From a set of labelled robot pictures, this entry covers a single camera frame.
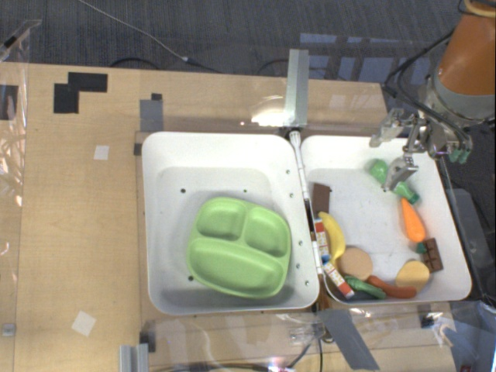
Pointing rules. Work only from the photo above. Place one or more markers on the orange carrot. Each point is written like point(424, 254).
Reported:
point(412, 223)

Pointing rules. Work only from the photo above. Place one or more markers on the white plastic tray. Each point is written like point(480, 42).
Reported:
point(217, 157)
point(368, 223)

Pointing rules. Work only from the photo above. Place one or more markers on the brown rectangular block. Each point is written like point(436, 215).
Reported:
point(321, 199)

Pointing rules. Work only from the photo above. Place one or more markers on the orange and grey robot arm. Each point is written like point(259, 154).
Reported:
point(467, 64)

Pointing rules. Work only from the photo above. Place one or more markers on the green divided plate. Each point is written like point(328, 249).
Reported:
point(236, 258)

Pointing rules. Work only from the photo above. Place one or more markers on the yellow banana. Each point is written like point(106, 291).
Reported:
point(336, 235)

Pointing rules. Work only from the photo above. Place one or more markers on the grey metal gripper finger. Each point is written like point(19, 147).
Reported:
point(399, 172)
point(387, 128)

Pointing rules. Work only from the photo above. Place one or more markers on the orange-red sausage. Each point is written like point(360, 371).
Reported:
point(395, 291)

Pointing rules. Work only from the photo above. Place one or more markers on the brown chocolate bar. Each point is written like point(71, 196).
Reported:
point(433, 255)

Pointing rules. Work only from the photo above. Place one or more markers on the tan round biscuit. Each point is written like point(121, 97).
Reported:
point(355, 264)

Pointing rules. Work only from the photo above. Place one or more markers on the red and white carton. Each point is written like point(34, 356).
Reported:
point(321, 242)
point(339, 281)

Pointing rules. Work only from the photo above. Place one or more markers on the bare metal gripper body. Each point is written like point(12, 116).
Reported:
point(438, 140)

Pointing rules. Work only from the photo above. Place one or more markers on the green bottle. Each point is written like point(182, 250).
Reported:
point(406, 191)

